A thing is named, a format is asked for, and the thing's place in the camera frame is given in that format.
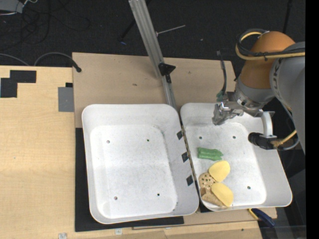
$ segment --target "black clamp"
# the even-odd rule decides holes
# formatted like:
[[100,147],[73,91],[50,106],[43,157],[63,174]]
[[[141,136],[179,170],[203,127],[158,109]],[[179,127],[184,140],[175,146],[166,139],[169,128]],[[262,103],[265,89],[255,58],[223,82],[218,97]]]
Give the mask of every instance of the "black clamp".
[[170,73],[172,71],[174,71],[174,69],[176,68],[176,66],[172,66],[172,65],[168,65],[168,64],[165,64],[165,63],[159,63],[159,71],[160,71],[160,74],[162,76],[165,75],[166,77],[166,82],[167,83],[171,83],[171,79],[170,79]]

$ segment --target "yellow oval object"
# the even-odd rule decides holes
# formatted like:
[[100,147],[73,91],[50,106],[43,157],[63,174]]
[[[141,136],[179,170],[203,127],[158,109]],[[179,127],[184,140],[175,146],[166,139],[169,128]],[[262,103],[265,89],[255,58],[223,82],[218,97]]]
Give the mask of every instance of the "yellow oval object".
[[217,182],[211,185],[211,192],[227,207],[234,201],[234,194],[225,184]]
[[220,160],[215,162],[208,172],[217,182],[222,182],[230,172],[230,165],[226,160]]

